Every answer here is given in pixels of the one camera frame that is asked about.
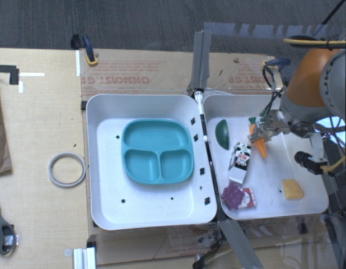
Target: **scissors handle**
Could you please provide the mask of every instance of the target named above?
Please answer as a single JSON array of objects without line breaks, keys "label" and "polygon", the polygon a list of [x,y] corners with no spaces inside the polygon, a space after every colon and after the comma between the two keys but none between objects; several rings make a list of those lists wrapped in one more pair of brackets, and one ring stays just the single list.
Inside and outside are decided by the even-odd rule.
[{"label": "scissors handle", "polygon": [[[13,237],[13,242],[10,245],[10,247],[7,249],[5,248],[6,245],[5,245],[4,235],[12,235]],[[14,250],[15,246],[16,246],[16,234],[15,234],[14,228],[11,224],[9,224],[8,222],[4,220],[0,211],[0,254],[1,255],[8,254],[9,252]]]}]

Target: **wooden table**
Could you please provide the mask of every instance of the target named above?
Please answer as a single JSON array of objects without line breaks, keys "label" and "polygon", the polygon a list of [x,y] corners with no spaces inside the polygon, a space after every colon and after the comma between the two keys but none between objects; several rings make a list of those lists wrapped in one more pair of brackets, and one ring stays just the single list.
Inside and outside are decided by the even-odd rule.
[{"label": "wooden table", "polygon": [[[72,268],[72,250],[86,248],[88,216],[86,183],[73,188],[55,186],[48,176],[50,160],[61,152],[84,153],[80,110],[81,79],[72,50],[0,49],[0,64],[15,65],[23,93],[0,73],[1,107],[13,169],[0,174],[0,206],[4,218],[14,224],[18,246],[10,256],[0,256],[0,268]],[[71,182],[80,166],[63,158],[54,166],[55,176]],[[302,258],[309,243],[284,245],[284,254]],[[319,268],[338,268],[331,244],[314,244],[312,257],[300,260]],[[267,268],[291,264],[281,247],[257,249]],[[232,259],[234,268],[240,268]],[[161,259],[100,266],[102,268],[191,268],[194,257]]]}]

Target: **toy carrot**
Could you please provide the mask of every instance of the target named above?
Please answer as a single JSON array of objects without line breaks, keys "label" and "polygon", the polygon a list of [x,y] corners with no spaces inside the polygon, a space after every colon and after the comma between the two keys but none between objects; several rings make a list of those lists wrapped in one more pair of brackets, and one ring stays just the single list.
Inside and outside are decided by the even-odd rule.
[{"label": "toy carrot", "polygon": [[[250,134],[251,135],[253,134],[254,127],[255,127],[255,123],[253,123],[250,126]],[[265,149],[265,141],[264,141],[264,139],[261,138],[259,140],[256,140],[256,141],[254,141],[254,144],[255,144],[256,148],[259,150],[261,156],[263,158],[266,158],[266,149]]]}]

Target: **yellow cable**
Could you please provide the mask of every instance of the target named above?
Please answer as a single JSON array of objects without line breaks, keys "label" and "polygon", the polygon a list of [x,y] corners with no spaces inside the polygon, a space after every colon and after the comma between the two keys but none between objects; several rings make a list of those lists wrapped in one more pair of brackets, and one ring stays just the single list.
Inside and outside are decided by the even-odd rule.
[{"label": "yellow cable", "polygon": [[337,163],[334,165],[322,165],[320,168],[324,173],[328,173],[329,171],[333,171],[335,168],[337,168],[344,160],[346,159],[346,156],[344,155]]},{"label": "yellow cable", "polygon": [[346,41],[308,41],[295,39],[283,39],[283,41],[289,44],[301,45],[346,45]]}]

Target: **blue divided plate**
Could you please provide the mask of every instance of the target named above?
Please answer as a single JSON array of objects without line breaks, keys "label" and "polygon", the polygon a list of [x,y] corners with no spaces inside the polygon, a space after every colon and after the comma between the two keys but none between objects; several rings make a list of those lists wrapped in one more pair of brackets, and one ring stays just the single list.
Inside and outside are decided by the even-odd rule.
[{"label": "blue divided plate", "polygon": [[193,171],[193,145],[187,129],[169,119],[138,119],[123,129],[122,157],[127,175],[143,184],[172,184]]}]

